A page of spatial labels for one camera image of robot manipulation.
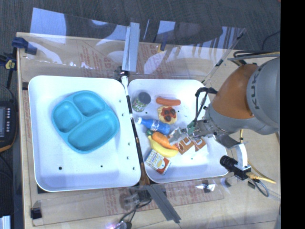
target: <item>toy banana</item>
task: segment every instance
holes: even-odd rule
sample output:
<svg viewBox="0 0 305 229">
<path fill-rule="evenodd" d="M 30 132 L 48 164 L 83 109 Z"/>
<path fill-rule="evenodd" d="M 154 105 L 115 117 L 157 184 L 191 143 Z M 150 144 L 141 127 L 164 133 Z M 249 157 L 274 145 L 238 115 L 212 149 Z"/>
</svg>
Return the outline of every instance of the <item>toy banana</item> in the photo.
<svg viewBox="0 0 305 229">
<path fill-rule="evenodd" d="M 154 141 L 152 139 L 151 135 L 148 136 L 148 139 L 151 142 L 151 148 L 154 151 L 156 151 L 157 153 L 161 154 L 163 157 L 171 158 L 171 157 L 176 156 L 179 153 L 178 150 L 168 149 L 168 148 L 161 146 L 159 143 L 157 143 L 156 141 Z"/>
</svg>

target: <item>hot dog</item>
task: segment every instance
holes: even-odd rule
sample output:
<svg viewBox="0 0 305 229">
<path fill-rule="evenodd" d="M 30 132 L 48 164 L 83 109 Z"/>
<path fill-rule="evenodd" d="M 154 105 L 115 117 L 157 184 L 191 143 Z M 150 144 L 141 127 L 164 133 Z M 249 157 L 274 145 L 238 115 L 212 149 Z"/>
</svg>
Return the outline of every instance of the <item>hot dog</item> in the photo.
<svg viewBox="0 0 305 229">
<path fill-rule="evenodd" d="M 156 103 L 167 106 L 178 106 L 181 104 L 181 101 L 179 99 L 166 99 L 162 97 L 157 97 Z"/>
</svg>

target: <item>can lid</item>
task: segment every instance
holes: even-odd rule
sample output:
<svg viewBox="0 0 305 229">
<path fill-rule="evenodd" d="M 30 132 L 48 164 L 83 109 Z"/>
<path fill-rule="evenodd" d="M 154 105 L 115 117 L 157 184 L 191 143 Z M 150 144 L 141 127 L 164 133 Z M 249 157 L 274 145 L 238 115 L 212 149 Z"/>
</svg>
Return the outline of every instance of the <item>can lid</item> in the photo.
<svg viewBox="0 0 305 229">
<path fill-rule="evenodd" d="M 137 121 L 136 121 L 138 124 L 141 124 L 142 122 L 142 117 L 138 117 Z"/>
<path fill-rule="evenodd" d="M 146 92 L 141 92 L 139 94 L 139 100 L 143 103 L 143 104 L 149 104 L 152 100 L 152 98 L 150 97 L 150 95 Z"/>
</svg>

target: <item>water bottle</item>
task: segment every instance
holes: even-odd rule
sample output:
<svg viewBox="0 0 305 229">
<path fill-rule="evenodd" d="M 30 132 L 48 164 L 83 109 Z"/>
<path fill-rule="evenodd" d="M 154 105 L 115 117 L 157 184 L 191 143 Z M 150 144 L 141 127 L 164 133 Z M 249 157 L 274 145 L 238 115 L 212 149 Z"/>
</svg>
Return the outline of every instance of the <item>water bottle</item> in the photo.
<svg viewBox="0 0 305 229">
<path fill-rule="evenodd" d="M 169 135 L 171 130 L 171 126 L 169 124 L 155 119 L 143 119 L 142 117 L 139 117 L 137 123 L 146 126 L 148 129 L 151 129 L 154 132 L 161 132 L 164 135 Z"/>
</svg>

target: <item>tin can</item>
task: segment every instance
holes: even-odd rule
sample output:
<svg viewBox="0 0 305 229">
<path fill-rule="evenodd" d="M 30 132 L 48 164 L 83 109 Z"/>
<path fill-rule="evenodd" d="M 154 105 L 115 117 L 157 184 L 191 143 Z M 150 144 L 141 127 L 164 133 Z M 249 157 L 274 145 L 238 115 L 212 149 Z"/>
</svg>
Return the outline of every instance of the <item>tin can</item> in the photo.
<svg viewBox="0 0 305 229">
<path fill-rule="evenodd" d="M 132 102 L 132 108 L 136 112 L 142 112 L 145 107 L 151 102 L 151 97 L 146 92 L 141 92 Z"/>
</svg>

